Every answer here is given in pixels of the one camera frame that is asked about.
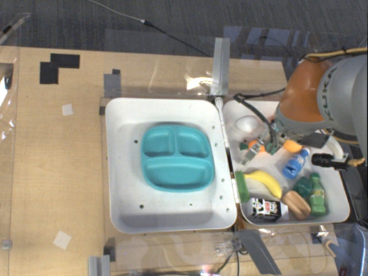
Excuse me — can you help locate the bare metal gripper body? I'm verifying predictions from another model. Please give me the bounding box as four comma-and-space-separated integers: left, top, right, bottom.
258, 126, 289, 154

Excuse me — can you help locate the orange carrot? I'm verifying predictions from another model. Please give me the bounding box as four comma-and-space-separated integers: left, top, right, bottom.
239, 140, 267, 154

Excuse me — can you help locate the orange fruit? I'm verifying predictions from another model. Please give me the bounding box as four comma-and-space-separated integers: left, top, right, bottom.
283, 140, 303, 154

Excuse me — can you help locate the thin black and white rod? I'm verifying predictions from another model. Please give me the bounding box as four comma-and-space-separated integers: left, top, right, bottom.
214, 96, 240, 204

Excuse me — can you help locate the white egg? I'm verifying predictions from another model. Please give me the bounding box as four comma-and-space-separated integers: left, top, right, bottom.
235, 116, 259, 134

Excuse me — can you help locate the yellow banana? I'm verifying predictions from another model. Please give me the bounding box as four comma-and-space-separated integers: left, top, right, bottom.
244, 170, 283, 200

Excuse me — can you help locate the green block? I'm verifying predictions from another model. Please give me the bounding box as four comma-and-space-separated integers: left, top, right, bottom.
234, 171, 251, 204

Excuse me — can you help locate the blue bottle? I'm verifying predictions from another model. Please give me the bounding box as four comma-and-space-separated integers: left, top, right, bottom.
282, 148, 311, 180

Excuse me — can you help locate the dark green broccoli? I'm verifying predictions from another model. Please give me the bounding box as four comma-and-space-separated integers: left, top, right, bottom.
293, 176, 314, 198

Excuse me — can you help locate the black and white carton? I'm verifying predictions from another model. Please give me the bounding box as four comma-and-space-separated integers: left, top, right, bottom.
251, 197, 289, 223

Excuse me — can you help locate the brown bread bun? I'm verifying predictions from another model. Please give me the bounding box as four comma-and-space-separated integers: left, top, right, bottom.
281, 190, 312, 221

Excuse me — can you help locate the white plastic tray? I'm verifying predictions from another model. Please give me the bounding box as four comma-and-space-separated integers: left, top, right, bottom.
105, 97, 238, 235
223, 99, 351, 227

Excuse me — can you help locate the green bottle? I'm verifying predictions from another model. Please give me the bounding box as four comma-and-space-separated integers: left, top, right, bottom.
308, 172, 328, 217

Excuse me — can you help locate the teal divided plate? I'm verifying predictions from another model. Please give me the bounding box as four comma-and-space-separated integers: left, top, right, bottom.
140, 124, 215, 193

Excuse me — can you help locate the black cylinder on white bracket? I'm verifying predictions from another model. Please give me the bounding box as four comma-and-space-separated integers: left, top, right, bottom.
299, 132, 350, 171

